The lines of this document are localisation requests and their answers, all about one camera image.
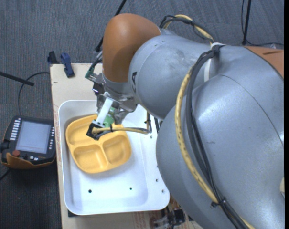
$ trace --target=button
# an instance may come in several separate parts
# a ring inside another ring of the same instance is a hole
[[[19,150],[14,150],[12,152],[12,155],[15,156],[15,157],[19,157],[20,156],[20,151]]]

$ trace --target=screen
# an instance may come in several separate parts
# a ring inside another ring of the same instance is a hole
[[[23,121],[16,150],[46,154],[51,126]]]

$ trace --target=cable tie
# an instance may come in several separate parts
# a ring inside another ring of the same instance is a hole
[[[226,198],[223,198],[222,201],[220,201],[219,203],[212,202],[210,205],[210,208],[215,208],[216,206],[221,206],[221,205],[224,205],[225,203],[226,203]]]

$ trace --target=black device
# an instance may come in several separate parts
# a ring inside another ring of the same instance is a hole
[[[1,143],[1,163],[30,169],[51,164],[56,157],[53,120],[16,115]]]

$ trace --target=table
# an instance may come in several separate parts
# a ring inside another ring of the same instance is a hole
[[[128,213],[113,213],[90,216],[68,216],[64,202],[64,186],[62,174],[62,161],[60,150],[60,134],[58,110],[60,105],[68,100],[96,100],[92,91],[93,82],[85,78],[90,63],[72,64],[75,76],[68,78],[64,73],[63,64],[50,65],[51,90],[54,110],[54,126],[56,139],[56,158],[58,168],[58,182],[60,193],[61,219],[63,229],[151,229],[153,219],[162,217],[161,211],[141,211]],[[95,73],[102,71],[102,64],[98,64]],[[177,202],[171,198],[169,207],[178,208]],[[181,229],[200,228],[195,222],[186,221]]]

